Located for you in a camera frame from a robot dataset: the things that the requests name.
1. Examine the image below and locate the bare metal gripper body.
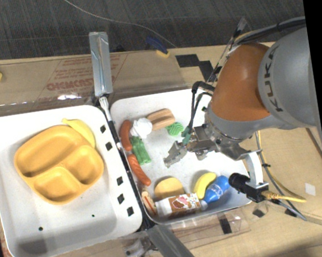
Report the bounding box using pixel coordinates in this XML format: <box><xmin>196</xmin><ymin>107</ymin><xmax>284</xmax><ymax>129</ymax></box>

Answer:
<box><xmin>183</xmin><ymin>118</ymin><xmax>253</xmax><ymax>169</ymax></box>

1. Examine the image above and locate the white plastic tray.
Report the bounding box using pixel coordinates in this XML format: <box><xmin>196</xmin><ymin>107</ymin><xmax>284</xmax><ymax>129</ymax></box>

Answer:
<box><xmin>108</xmin><ymin>81</ymin><xmax>257</xmax><ymax>231</ymax></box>
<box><xmin>0</xmin><ymin>97</ymin><xmax>148</xmax><ymax>257</ymax></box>

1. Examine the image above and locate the small green toy leaf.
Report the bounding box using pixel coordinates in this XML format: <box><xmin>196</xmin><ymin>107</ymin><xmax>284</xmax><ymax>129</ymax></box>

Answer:
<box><xmin>164</xmin><ymin>120</ymin><xmax>186</xmax><ymax>139</ymax></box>

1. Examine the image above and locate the yellow round biscuit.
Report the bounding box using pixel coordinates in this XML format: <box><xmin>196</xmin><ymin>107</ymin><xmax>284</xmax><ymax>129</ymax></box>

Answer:
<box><xmin>151</xmin><ymin>175</ymin><xmax>186</xmax><ymax>202</ymax></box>

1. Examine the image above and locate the green ribbed toy vegetable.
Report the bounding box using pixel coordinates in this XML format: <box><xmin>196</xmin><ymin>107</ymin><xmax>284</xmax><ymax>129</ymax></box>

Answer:
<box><xmin>129</xmin><ymin>133</ymin><xmax>153</xmax><ymax>167</ymax></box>

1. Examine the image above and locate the tan toy bread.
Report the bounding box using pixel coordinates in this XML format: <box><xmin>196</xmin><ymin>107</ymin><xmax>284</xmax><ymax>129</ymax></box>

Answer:
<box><xmin>145</xmin><ymin>106</ymin><xmax>178</xmax><ymax>133</ymax></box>

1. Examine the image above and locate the orange sausage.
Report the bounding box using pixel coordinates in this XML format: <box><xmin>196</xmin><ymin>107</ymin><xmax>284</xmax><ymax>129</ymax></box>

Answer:
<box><xmin>117</xmin><ymin>118</ymin><xmax>137</xmax><ymax>153</ymax></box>
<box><xmin>126</xmin><ymin>151</ymin><xmax>153</xmax><ymax>189</ymax></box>

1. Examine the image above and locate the yellow banana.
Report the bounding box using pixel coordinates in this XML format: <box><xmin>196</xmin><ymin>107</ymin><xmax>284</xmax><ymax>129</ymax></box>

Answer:
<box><xmin>60</xmin><ymin>114</ymin><xmax>97</xmax><ymax>153</ymax></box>
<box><xmin>190</xmin><ymin>171</ymin><xmax>221</xmax><ymax>201</ymax></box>

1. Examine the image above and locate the white ruffled toy food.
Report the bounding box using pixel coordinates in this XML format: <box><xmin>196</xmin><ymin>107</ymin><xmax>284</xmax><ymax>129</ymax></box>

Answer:
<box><xmin>127</xmin><ymin>115</ymin><xmax>155</xmax><ymax>141</ymax></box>

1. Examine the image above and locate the brown and white carton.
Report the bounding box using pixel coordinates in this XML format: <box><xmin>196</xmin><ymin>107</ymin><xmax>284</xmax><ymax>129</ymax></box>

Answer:
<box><xmin>154</xmin><ymin>191</ymin><xmax>203</xmax><ymax>220</ymax></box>

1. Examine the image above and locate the toy hot dog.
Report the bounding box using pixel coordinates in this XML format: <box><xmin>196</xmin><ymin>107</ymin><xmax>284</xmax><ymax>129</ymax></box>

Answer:
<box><xmin>139</xmin><ymin>187</ymin><xmax>159</xmax><ymax>218</ymax></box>

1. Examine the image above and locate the blue bottle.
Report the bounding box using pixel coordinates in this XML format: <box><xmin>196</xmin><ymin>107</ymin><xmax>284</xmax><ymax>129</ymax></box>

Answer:
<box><xmin>196</xmin><ymin>174</ymin><xmax>234</xmax><ymax>212</ymax></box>

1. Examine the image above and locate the orange divided plate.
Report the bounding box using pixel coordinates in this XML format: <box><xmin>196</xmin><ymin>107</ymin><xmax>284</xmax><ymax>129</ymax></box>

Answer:
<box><xmin>9</xmin><ymin>119</ymin><xmax>110</xmax><ymax>211</ymax></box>

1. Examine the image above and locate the brown cardboard board red print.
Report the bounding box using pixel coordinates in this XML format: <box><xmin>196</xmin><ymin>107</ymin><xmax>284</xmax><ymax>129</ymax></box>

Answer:
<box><xmin>0</xmin><ymin>13</ymin><xmax>322</xmax><ymax>257</ymax></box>

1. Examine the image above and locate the black cylinder on white bracket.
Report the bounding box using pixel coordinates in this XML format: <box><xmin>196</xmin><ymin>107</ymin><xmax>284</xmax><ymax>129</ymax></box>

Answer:
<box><xmin>224</xmin><ymin>149</ymin><xmax>272</xmax><ymax>207</ymax></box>

